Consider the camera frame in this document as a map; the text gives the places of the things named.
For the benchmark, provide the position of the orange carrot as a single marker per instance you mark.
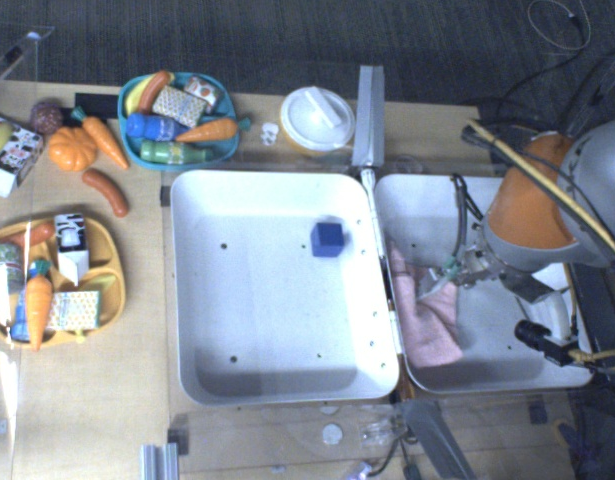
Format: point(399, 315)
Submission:
point(38, 303)
point(104, 140)
point(209, 131)

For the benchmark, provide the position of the small white plastic piece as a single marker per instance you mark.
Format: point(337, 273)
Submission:
point(269, 133)

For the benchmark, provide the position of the black cylinder on white bracket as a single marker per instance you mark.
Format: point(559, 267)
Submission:
point(542, 338)

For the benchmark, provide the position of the blue divided plate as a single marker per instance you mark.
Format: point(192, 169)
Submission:
point(129, 143)

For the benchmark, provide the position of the green and white carton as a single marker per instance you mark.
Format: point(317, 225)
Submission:
point(4, 273)

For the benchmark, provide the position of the yellow banana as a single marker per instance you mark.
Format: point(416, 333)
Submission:
point(133, 95)

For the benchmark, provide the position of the pink cloth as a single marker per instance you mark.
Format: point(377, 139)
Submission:
point(429, 328)

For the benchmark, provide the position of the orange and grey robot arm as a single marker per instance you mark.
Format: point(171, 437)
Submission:
point(527, 208)

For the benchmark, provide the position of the dark purple grapes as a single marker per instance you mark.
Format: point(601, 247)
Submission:
point(45, 117)

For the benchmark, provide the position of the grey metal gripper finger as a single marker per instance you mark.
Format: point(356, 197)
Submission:
point(449, 282)
point(429, 284)

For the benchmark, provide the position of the yellow divided plate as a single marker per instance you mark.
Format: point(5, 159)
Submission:
point(109, 268)

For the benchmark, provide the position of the clear plastic bottle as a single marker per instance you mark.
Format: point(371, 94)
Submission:
point(379, 432)

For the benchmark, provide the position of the white can with orange print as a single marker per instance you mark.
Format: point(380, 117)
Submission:
point(204, 92)

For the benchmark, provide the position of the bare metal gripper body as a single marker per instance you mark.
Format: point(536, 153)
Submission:
point(482, 268)

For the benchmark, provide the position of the orange-brown sausage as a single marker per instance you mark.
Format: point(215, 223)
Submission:
point(34, 235)
point(106, 192)
point(154, 88)

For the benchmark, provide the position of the cow print milk carton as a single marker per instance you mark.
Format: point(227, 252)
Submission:
point(17, 160)

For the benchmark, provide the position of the blue cube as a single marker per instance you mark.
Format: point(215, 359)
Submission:
point(328, 239)

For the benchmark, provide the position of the white plastic tray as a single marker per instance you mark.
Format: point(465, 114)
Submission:
point(492, 358)
point(267, 318)

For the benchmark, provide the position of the black and white milk carton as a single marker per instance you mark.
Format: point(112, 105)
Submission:
point(72, 248)

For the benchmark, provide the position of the blue bottle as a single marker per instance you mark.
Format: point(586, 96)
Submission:
point(152, 127)
point(20, 320)

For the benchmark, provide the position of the orange pumpkin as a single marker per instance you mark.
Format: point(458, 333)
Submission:
point(72, 149)

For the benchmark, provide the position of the green bottle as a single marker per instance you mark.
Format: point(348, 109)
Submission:
point(172, 152)

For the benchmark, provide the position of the yellow patterned carton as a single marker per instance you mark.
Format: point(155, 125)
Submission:
point(179, 107)
point(74, 310)

